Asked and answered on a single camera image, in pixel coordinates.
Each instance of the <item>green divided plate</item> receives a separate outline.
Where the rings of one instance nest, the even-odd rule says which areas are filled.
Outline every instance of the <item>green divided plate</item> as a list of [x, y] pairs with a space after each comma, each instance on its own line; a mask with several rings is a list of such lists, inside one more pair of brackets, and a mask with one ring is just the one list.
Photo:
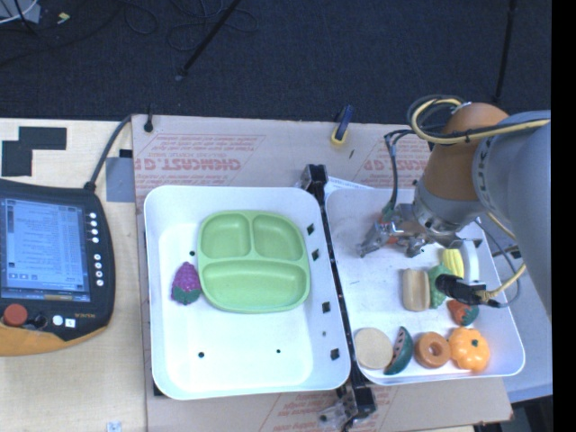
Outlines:
[[198, 275], [202, 292], [224, 311], [288, 311], [310, 292], [302, 234], [268, 211], [220, 211], [200, 226]]

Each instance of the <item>black mat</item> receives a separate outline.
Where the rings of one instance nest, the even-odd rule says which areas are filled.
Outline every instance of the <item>black mat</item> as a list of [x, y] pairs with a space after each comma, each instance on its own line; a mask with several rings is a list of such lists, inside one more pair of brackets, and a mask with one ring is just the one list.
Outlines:
[[[130, 113], [405, 123], [423, 95], [491, 102], [510, 0], [39, 0], [0, 24], [0, 116]], [[67, 14], [64, 20], [59, 15]], [[499, 105], [551, 108], [552, 0], [517, 0]]]

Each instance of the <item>yellow cable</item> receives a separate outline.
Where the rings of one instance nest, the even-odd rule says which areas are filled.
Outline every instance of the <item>yellow cable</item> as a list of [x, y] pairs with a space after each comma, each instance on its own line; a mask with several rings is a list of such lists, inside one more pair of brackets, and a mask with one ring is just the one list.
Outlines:
[[518, 270], [514, 275], [512, 275], [506, 282], [504, 282], [501, 286], [499, 286], [495, 290], [489, 292], [488, 291], [476, 292], [476, 295], [479, 296], [481, 301], [483, 302], [486, 302], [488, 299], [495, 298], [500, 294], [500, 292], [503, 292], [509, 286], [511, 286], [524, 273], [525, 270], [526, 270], [526, 264], [523, 264], [518, 268]]
[[508, 229], [504, 224], [502, 224], [502, 222], [496, 216], [494, 216], [494, 214], [491, 211], [488, 211], [486, 213], [486, 216], [488, 216], [494, 224], [496, 224], [498, 227], [504, 230], [504, 232], [506, 232], [506, 235], [508, 235], [511, 239], [516, 240], [516, 236], [512, 233], [512, 231]]
[[538, 128], [541, 126], [546, 125], [550, 120], [542, 119], [542, 120], [534, 120], [534, 121], [524, 121], [522, 123], [516, 123], [514, 125], [509, 125], [502, 127], [498, 130], [490, 130], [490, 131], [476, 131], [475, 133], [471, 133], [468, 136], [457, 136], [457, 137], [434, 137], [426, 134], [418, 125], [418, 117], [420, 114], [427, 109], [432, 104], [454, 104], [456, 106], [460, 105], [461, 102], [454, 98], [448, 99], [431, 99], [423, 103], [411, 116], [410, 126], [414, 130], [414, 132], [423, 140], [428, 142], [434, 142], [437, 144], [457, 144], [459, 142], [466, 142], [469, 140], [481, 140], [483, 138], [488, 138], [489, 136], [495, 136], [497, 134], [506, 134], [515, 131], [523, 131], [529, 130], [532, 128]]

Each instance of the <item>purple grape toy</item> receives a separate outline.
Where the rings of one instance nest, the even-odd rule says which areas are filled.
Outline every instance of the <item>purple grape toy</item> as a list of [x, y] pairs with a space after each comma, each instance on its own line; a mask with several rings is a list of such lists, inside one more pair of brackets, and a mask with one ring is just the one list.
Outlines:
[[201, 291], [200, 277], [196, 268], [190, 263], [182, 263], [172, 282], [172, 299], [186, 306], [196, 301]]

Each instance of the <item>red emergency stop button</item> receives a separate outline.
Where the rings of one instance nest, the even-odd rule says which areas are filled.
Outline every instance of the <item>red emergency stop button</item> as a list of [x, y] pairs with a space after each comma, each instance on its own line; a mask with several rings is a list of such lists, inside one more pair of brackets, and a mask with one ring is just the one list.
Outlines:
[[9, 327], [21, 327], [28, 319], [28, 311], [21, 304], [10, 304], [4, 310], [4, 324]]

